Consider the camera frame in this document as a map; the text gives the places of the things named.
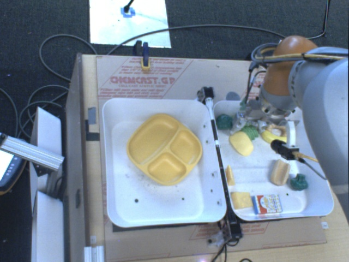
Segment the black carpet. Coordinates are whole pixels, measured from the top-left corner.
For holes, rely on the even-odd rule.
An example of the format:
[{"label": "black carpet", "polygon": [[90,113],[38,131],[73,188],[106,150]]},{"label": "black carpet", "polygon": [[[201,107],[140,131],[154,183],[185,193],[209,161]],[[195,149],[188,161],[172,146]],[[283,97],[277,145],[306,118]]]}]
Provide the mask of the black carpet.
[{"label": "black carpet", "polygon": [[[326,5],[326,0],[165,1],[170,27],[223,23],[305,37],[321,33]],[[314,40],[318,46],[348,48],[348,5],[349,0],[331,0],[327,34]],[[89,0],[0,0],[0,88],[12,97],[19,112],[37,88],[53,84],[68,87],[66,81],[43,67],[38,56],[40,44],[58,33],[89,40]],[[151,49],[151,55],[246,59],[256,46],[280,39],[268,33],[227,28],[186,29],[171,32],[170,37],[171,49]],[[112,48],[94,47],[99,54]],[[70,38],[54,39],[43,49],[47,64],[66,77],[71,75],[77,52],[91,53]],[[115,54],[131,55],[132,49],[122,47]],[[44,90],[36,99],[51,100],[59,92]],[[1,93],[0,132],[15,135],[15,115]],[[29,173],[25,171],[11,193],[0,196],[1,262],[30,261],[31,220]]]}]

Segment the dark green object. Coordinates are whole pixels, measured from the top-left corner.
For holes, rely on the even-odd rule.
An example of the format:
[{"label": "dark green object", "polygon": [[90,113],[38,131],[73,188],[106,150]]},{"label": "dark green object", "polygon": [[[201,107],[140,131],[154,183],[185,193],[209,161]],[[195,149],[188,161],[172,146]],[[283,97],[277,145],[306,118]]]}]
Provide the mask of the dark green object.
[{"label": "dark green object", "polygon": [[257,128],[252,125],[246,125],[240,131],[246,133],[246,135],[253,141],[256,137],[258,137]]},{"label": "dark green object", "polygon": [[220,115],[216,118],[218,130],[229,130],[233,126],[233,118],[229,115]]},{"label": "dark green object", "polygon": [[291,179],[291,186],[293,189],[301,191],[308,188],[308,183],[305,180],[305,175],[297,174]]}]

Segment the white paper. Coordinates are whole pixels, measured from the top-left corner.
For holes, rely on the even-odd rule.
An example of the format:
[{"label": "white paper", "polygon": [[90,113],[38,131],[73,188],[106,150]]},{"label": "white paper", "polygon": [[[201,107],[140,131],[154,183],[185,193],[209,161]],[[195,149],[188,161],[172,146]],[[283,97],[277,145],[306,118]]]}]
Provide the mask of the white paper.
[{"label": "white paper", "polygon": [[[125,17],[122,9],[130,0],[89,0],[90,41],[94,44],[120,44],[137,35],[168,28],[165,0],[134,0],[135,14]],[[150,47],[171,47],[168,31],[139,38]],[[134,45],[136,40],[128,43]]]}]

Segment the electronic device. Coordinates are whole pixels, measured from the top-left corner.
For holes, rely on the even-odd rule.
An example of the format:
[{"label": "electronic device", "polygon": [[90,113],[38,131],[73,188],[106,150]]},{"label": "electronic device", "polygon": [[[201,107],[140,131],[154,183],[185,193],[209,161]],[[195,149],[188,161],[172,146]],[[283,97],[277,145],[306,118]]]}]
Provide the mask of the electronic device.
[{"label": "electronic device", "polygon": [[26,161],[0,150],[0,195],[7,193],[20,177]]}]

